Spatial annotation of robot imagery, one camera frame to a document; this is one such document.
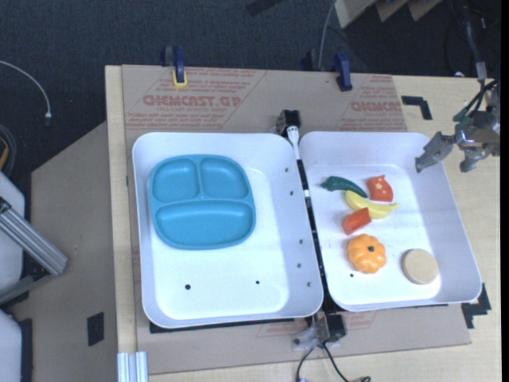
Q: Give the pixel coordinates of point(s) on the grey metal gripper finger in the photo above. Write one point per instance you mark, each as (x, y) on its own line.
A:
(474, 157)
(435, 149)

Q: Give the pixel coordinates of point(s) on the blue divided plate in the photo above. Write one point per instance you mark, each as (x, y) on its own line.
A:
(203, 221)

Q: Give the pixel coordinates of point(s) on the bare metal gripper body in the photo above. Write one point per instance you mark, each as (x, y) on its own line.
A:
(487, 129)

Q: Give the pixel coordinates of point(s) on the red pizza slice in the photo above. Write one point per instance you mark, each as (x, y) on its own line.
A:
(380, 189)

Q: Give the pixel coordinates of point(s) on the yellow banana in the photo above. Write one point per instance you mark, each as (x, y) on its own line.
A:
(370, 208)

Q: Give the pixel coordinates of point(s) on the thin black and white rod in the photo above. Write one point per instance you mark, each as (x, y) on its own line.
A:
(294, 143)

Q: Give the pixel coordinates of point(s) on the tan round biscuit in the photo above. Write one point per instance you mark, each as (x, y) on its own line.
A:
(420, 267)

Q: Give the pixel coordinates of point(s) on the white plastic tray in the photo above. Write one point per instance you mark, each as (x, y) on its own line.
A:
(421, 221)
(222, 285)

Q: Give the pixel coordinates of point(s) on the orange pumpkin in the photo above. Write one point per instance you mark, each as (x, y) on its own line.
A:
(366, 255)

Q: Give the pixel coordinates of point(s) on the green pepper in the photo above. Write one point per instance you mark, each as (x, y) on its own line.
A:
(343, 184)

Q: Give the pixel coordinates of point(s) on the orange carrot piece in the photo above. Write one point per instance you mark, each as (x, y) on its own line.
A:
(356, 220)

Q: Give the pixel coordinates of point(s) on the brown cardboard board, red print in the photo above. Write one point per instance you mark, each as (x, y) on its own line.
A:
(246, 98)

